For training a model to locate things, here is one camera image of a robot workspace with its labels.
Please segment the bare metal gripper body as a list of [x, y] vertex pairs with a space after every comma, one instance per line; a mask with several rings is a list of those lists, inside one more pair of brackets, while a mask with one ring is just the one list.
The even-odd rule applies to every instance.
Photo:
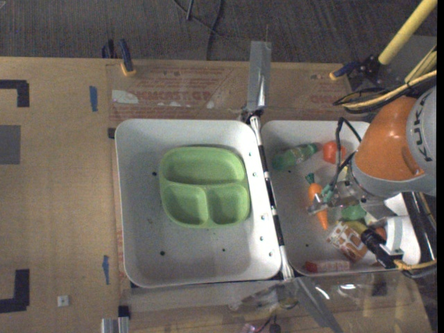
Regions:
[[329, 205], [340, 209], [341, 218], [364, 218], [362, 199], [366, 200], [362, 189], [350, 180], [343, 180], [336, 183]]

